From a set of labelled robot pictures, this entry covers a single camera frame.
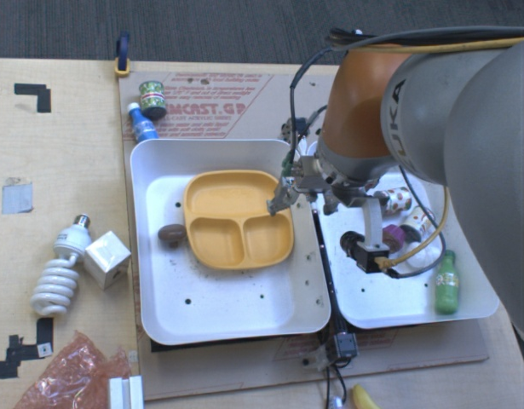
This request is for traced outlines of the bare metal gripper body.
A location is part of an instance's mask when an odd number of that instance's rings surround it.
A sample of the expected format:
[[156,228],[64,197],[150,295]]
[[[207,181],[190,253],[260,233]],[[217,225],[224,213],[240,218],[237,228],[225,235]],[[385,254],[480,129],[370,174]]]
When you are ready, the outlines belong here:
[[357,205],[375,187],[374,179],[349,177],[323,158],[301,156],[292,169],[294,188],[299,193],[333,193],[344,206]]

